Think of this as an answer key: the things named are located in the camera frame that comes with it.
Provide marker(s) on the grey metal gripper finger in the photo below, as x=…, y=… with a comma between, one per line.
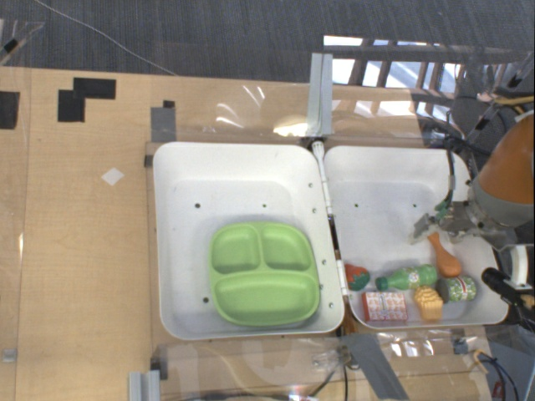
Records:
x=458, y=236
x=424, y=226

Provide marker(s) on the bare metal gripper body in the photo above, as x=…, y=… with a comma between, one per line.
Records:
x=460, y=219

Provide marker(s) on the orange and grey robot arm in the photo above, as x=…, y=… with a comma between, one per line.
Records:
x=507, y=165

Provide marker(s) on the orange toy chicken drumstick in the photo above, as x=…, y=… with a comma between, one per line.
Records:
x=446, y=261

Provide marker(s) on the white plastic tray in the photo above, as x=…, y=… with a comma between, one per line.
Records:
x=384, y=232
x=188, y=240

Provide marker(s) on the green plastic bottle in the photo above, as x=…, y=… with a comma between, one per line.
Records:
x=411, y=277

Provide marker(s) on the green and white can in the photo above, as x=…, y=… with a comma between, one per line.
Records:
x=460, y=289

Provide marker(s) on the yellow toy cupcake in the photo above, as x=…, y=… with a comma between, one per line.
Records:
x=429, y=304

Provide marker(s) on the red toy strawberry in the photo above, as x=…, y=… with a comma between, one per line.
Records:
x=356, y=276

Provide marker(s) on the red and white carton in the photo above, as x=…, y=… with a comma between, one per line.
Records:
x=384, y=307

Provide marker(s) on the green divided plate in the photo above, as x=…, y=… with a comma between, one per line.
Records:
x=263, y=282

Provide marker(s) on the black cylinder on white bracket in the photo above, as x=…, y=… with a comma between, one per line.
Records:
x=499, y=282

